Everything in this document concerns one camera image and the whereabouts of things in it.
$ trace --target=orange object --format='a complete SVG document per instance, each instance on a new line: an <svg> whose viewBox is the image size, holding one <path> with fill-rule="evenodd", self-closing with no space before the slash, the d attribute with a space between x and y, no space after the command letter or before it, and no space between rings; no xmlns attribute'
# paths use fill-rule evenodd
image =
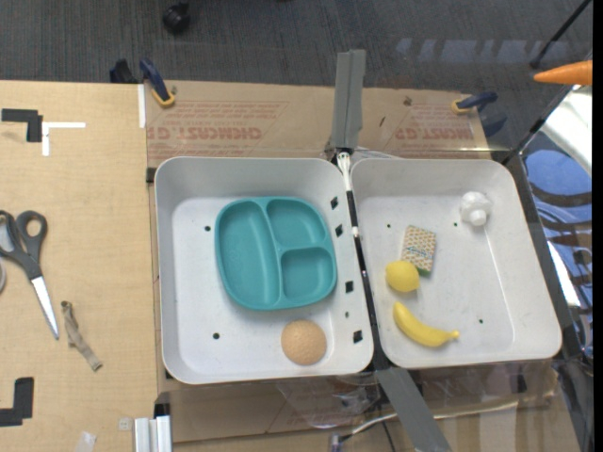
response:
<svg viewBox="0 0 603 452"><path fill-rule="evenodd" d="M593 61L585 60L540 72L534 75L534 80L548 84L591 86L593 84Z"/></svg>

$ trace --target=black wheel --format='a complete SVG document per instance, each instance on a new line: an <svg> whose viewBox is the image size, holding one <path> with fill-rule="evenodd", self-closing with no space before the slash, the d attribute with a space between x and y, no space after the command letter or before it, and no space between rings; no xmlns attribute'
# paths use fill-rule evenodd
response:
<svg viewBox="0 0 603 452"><path fill-rule="evenodd" d="M173 34L183 32L190 24L190 15L187 11L188 6L172 5L163 13L163 24Z"/></svg>

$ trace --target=teal divided plate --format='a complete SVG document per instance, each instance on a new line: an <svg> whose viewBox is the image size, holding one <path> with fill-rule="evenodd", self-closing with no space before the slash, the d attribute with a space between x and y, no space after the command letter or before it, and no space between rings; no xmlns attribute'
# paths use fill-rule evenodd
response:
<svg viewBox="0 0 603 452"><path fill-rule="evenodd" d="M218 214L215 231L224 288L241 306L294 308L334 289L333 242L309 202L281 196L231 202Z"/></svg>

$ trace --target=banana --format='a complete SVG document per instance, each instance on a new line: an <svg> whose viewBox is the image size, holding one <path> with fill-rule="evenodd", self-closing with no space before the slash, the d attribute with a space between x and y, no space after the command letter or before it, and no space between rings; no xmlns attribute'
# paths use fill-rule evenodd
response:
<svg viewBox="0 0 603 452"><path fill-rule="evenodd" d="M402 303L394 303L394 321L406 335L425 347L440 347L459 337L459 332L439 330L419 321Z"/></svg>

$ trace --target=white plastic tray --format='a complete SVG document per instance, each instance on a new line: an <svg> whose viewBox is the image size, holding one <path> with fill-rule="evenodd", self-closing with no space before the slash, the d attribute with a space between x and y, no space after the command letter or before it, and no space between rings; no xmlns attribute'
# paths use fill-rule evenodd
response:
<svg viewBox="0 0 603 452"><path fill-rule="evenodd" d="M227 203L258 196L301 198L322 214L337 262L337 283L326 299L267 312L243 308L227 295L216 262L216 217ZM320 159L175 157L157 169L155 200L163 360L176 379L203 384L343 375L367 367L373 354L367 304L335 166ZM298 318L326 333L327 353L314 365L297 365L281 349L284 326Z"/></svg>
<svg viewBox="0 0 603 452"><path fill-rule="evenodd" d="M351 181L383 351L398 366L430 368L553 356L561 330L532 245L512 175L486 160L366 159ZM485 226L461 221L461 197L494 203ZM400 259L406 226L436 233L434 264L416 292L400 294L385 266ZM396 326L402 301L422 321L460 332L423 347Z"/></svg>

